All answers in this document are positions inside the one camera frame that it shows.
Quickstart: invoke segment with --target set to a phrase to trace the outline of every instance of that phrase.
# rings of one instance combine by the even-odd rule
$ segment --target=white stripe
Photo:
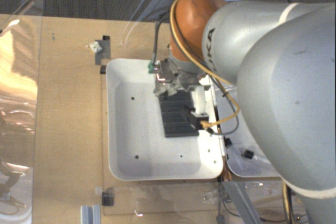
[[[332,199],[336,197],[336,187],[324,190],[309,190],[299,188],[294,186],[292,183],[289,183],[285,179],[283,179],[285,183],[296,193],[299,193],[305,197],[313,198],[313,199]]]
[[[299,5],[300,3],[292,3],[289,4],[281,13],[280,18],[279,18],[279,23],[278,25],[282,25],[283,23],[285,23],[287,21],[287,17],[288,14],[291,12],[291,10],[296,7],[297,5]]]

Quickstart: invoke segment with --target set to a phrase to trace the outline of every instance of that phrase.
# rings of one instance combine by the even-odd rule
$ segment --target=white plastic tray
[[[121,180],[211,179],[223,169],[220,139],[165,138],[149,61],[116,59],[107,66],[109,166]],[[214,120],[211,91],[207,113]]]

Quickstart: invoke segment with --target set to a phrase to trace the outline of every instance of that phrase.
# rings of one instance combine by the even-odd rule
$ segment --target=yellow cable
[[[216,121],[216,122],[208,122],[208,121],[201,121],[201,125],[204,129],[207,129],[209,127],[215,126],[215,125],[219,125],[221,123],[224,123],[228,120],[233,119],[235,116],[237,116],[237,114],[240,111],[239,105],[237,104],[237,102],[231,97],[231,95],[225,90],[225,88],[223,87],[223,85],[221,84],[221,81],[226,83],[226,84],[231,84],[230,82],[228,82],[227,80],[221,78],[219,75],[213,73],[211,70],[209,70],[208,68],[204,67],[202,64],[199,63],[198,60],[196,60],[188,51],[187,49],[182,45],[181,41],[179,40],[179,37],[176,33],[175,30],[175,17],[174,17],[174,12],[175,12],[175,7],[177,5],[177,2],[179,0],[175,0],[174,3],[172,4],[171,10],[170,10],[170,25],[171,25],[171,30],[172,30],[172,34],[174,36],[174,39],[177,43],[177,46],[183,51],[184,54],[186,54],[186,56],[188,57],[188,59],[195,64],[196,66],[198,66],[199,68],[201,68],[204,72],[206,72],[209,76],[212,76],[216,79],[219,87],[221,88],[221,90],[227,95],[227,97],[230,99],[230,101],[233,103],[233,105],[236,107],[236,112],[232,115],[230,115],[229,117],[226,117],[222,120]]]

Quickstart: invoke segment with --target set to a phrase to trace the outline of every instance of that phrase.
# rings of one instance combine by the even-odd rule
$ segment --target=black rectangular object
[[[193,106],[193,101],[189,92],[178,91],[172,96],[162,94],[159,96],[161,116],[163,121],[165,137],[198,136],[185,117],[182,116],[184,107]]]

